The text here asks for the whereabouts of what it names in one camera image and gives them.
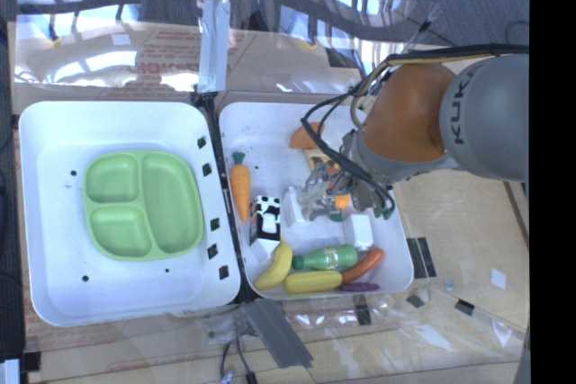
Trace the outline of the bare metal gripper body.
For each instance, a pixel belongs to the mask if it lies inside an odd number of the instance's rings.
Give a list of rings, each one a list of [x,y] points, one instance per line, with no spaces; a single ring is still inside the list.
[[[335,194],[349,195],[352,206],[358,211],[373,209],[383,213],[388,205],[384,195],[379,195],[372,185],[350,173],[337,176]]]

